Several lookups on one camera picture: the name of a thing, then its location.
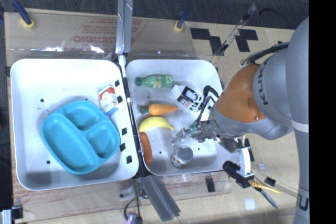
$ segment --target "can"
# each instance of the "can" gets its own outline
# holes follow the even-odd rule
[[[193,150],[188,146],[181,146],[172,154],[172,164],[177,168],[182,168],[194,157]]]

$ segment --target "cardboard surface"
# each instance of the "cardboard surface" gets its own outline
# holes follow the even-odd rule
[[[87,21],[81,17],[86,16],[87,19],[87,14],[48,12],[49,15],[45,15],[46,11],[31,10],[31,12],[34,13],[34,16],[37,16],[35,18],[37,26],[41,25],[40,18],[51,15],[59,16],[59,14],[62,14],[62,17],[66,15],[69,18],[75,18],[75,21],[78,18],[81,19],[81,22],[76,24],[76,26],[73,25],[73,28],[65,27],[68,30],[67,36],[60,35],[55,28],[49,28],[47,33],[51,34],[51,37],[47,41],[50,47],[60,46],[65,40],[75,41],[77,31],[87,31],[85,29],[88,29],[84,27]],[[114,16],[89,15],[89,17],[107,18],[111,20],[111,27],[114,21],[115,24],[117,22]],[[45,27],[49,23],[54,24],[53,20],[45,20]],[[38,49],[46,47],[46,38],[42,32],[37,36],[29,34],[29,38],[27,38],[28,30],[19,30],[18,27],[21,27],[21,25],[15,19],[11,23],[6,22],[7,26],[12,24],[13,27],[6,27],[8,66],[11,66],[19,58],[29,57],[29,55],[25,54],[25,51],[20,52],[19,49],[29,50],[32,48],[32,44],[34,44],[33,47]],[[151,58],[155,56],[155,53],[156,55],[159,54],[157,45],[163,51],[167,50],[167,48],[174,50],[178,47],[180,55],[184,53],[191,54],[192,57],[206,58],[214,62],[215,66],[218,67],[219,76],[224,84],[239,70],[242,59],[253,52],[269,48],[279,41],[287,42],[293,34],[292,30],[246,27],[244,29],[255,31],[258,40],[245,40],[244,46],[240,46],[239,42],[234,40],[226,48],[223,56],[213,57],[211,40],[218,40],[219,38],[221,43],[223,43],[235,26],[185,22],[185,27],[180,33],[175,33],[172,30],[173,26],[174,22],[169,20],[134,18],[132,28],[132,46],[134,46],[134,50],[138,49],[137,46],[140,49],[140,47],[149,46],[150,44],[152,49],[148,49],[148,54],[145,56]],[[206,39],[195,39],[191,35],[191,28],[208,29],[210,36]],[[102,37],[108,36],[104,40],[109,40],[110,36],[116,35],[116,31],[113,34],[107,34],[107,32],[102,32],[101,34]],[[108,48],[111,49],[113,44],[113,41],[109,43]],[[10,80],[8,80],[8,99],[11,106],[10,87]],[[9,116],[12,122],[13,115],[10,114]],[[27,190],[20,185],[16,177],[12,125],[10,135],[14,202],[15,205],[22,205],[24,212],[24,218],[16,220],[16,223],[126,223],[123,217],[123,207],[127,202],[120,201],[118,190],[129,186],[131,184],[129,180],[126,182],[48,191]],[[277,202],[279,209],[276,210],[272,207],[259,192],[252,188],[242,189],[232,178],[228,178],[224,172],[211,173],[215,184],[215,192],[208,192],[205,174],[196,174],[193,177],[166,177],[163,178],[164,184],[181,209],[180,216],[168,221],[167,224],[214,222],[230,224],[292,223],[299,178],[298,153],[294,134],[290,133],[275,141],[267,141],[253,134],[247,134],[246,137],[251,144],[255,160],[251,163],[252,170],[262,180],[266,177],[274,179],[276,187],[282,191],[281,194],[268,192]],[[148,200],[141,198],[140,205],[144,223],[161,223],[159,216]],[[128,213],[137,214],[135,206],[136,203],[133,202],[129,207]]]

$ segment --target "transparent sheet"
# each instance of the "transparent sheet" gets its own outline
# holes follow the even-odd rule
[[[78,2],[81,8],[66,12],[27,8],[27,11],[35,21],[35,29],[25,29],[19,22],[19,15],[17,13],[6,13],[7,66],[10,67],[14,62],[23,58],[105,59],[116,62],[117,55],[114,52],[117,32],[117,16],[115,15],[117,13],[117,0],[73,1]],[[95,13],[98,9],[86,8],[89,2],[95,1],[100,4],[109,5],[110,7],[114,6],[115,8],[111,8],[110,13],[104,12],[103,14]],[[206,60],[211,62],[217,69],[219,79],[224,88],[225,83],[239,70],[242,59],[254,52],[274,45],[269,42],[263,28],[259,28],[259,18],[255,6],[251,6],[250,12],[247,11],[247,14],[250,15],[248,19],[244,14],[241,14],[242,20],[236,26],[185,22],[183,30],[179,33],[173,29],[175,22],[172,20],[134,17],[131,52],[127,54],[127,63],[136,59]],[[219,37],[221,45],[214,50],[210,45],[210,39],[195,39],[191,34],[191,29],[209,29],[212,37]],[[255,31],[258,37],[257,40],[247,40],[248,46],[245,46],[243,49],[241,46],[238,46],[238,40],[236,39],[242,29]],[[292,134],[277,142],[274,152],[282,152],[282,149],[287,146],[287,142],[292,145],[294,142],[294,146],[291,146],[290,150],[295,159],[297,152],[295,138],[293,139]],[[284,209],[277,214],[282,216],[292,215],[293,207],[288,205],[286,201],[290,200],[294,202],[295,200],[293,195],[296,194],[295,188],[296,182],[298,182],[297,173],[295,172],[297,160],[295,159],[291,165],[288,165],[286,157],[283,156],[284,161],[281,162],[283,166],[280,164],[274,165],[278,161],[275,156],[263,159],[265,157],[264,150],[267,142],[251,135],[250,143],[252,147],[255,146],[257,148],[254,151],[256,161],[252,163],[252,169],[262,179],[265,179],[267,176],[275,178],[279,188],[285,190],[281,196],[277,196],[280,197],[279,204]],[[280,172],[280,170],[283,168],[285,168],[285,173],[290,171],[295,175],[291,179],[281,175],[283,172]],[[213,179],[215,192],[209,192],[206,184],[207,177]],[[250,190],[244,192],[224,172],[169,176],[162,178],[162,180],[175,201],[206,199],[209,196],[215,197],[221,195],[224,195],[222,199],[234,200],[234,197],[229,196],[232,192],[238,192],[238,195],[241,195],[242,199],[248,199],[249,197],[259,199],[259,194],[256,194],[255,197],[254,194],[250,193]],[[15,167],[13,167],[15,206],[22,206],[26,212],[25,218],[18,219],[16,222],[81,216],[89,213],[114,210],[121,212],[121,209],[125,207],[129,199],[121,199],[118,194],[136,181],[137,179],[129,179],[122,182],[59,190],[30,191],[20,185],[16,177]],[[265,215],[265,210],[272,210],[272,208],[265,199],[260,198],[260,200],[265,201],[266,205],[258,208],[255,213]],[[140,204],[145,206],[149,205],[150,202],[147,199],[140,199]],[[54,212],[50,210],[46,211],[46,206],[48,208],[56,207],[57,210]],[[181,210],[181,216],[183,217],[185,214],[183,210],[185,209],[182,207]],[[237,216],[245,213],[245,210],[233,211]],[[213,220],[217,219],[215,212],[211,213],[211,217]]]

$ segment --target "table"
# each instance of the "table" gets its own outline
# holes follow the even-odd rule
[[[49,54],[57,48],[68,48],[66,53],[77,57],[80,55],[76,51],[88,41],[96,42],[106,52],[96,55],[91,51],[91,57],[111,56],[111,48],[106,44],[114,42],[116,16],[38,9],[27,11],[35,21],[34,32],[22,28],[18,14],[5,15],[7,66],[21,58],[40,57],[39,50],[44,50],[50,57]],[[83,16],[85,19],[78,27],[77,22]],[[173,29],[174,23],[172,20],[133,18],[132,53],[128,61],[140,55],[143,58],[179,56],[205,59],[215,64],[225,85],[239,70],[243,58],[279,42],[289,41],[294,32],[245,26],[244,31],[240,32],[240,39],[234,39],[223,51],[224,55],[214,57],[216,45],[226,40],[234,25],[185,22],[183,30],[177,32]],[[63,25],[63,32],[57,30],[60,25]],[[10,88],[8,78],[9,111],[12,110]],[[126,223],[123,208],[127,201],[120,200],[119,193],[136,179],[46,191],[25,189],[16,177],[13,115],[10,113],[9,116],[14,204],[23,209],[23,218],[16,219],[15,223]],[[181,210],[179,217],[167,223],[292,223],[299,181],[294,133],[275,141],[267,141],[253,134],[246,137],[252,146],[252,170],[260,179],[275,179],[276,187],[282,191],[281,194],[269,193],[279,209],[273,208],[252,188],[242,189],[225,172],[166,177],[162,180]],[[215,192],[209,192],[206,177],[213,180]],[[137,213],[135,202],[129,207],[130,212]],[[140,212],[143,223],[161,222],[146,199],[140,199]]]

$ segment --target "sausage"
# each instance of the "sausage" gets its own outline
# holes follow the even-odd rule
[[[143,148],[143,157],[145,159],[145,163],[147,165],[150,165],[153,162],[152,148],[148,136],[145,132],[140,133],[140,141]]]

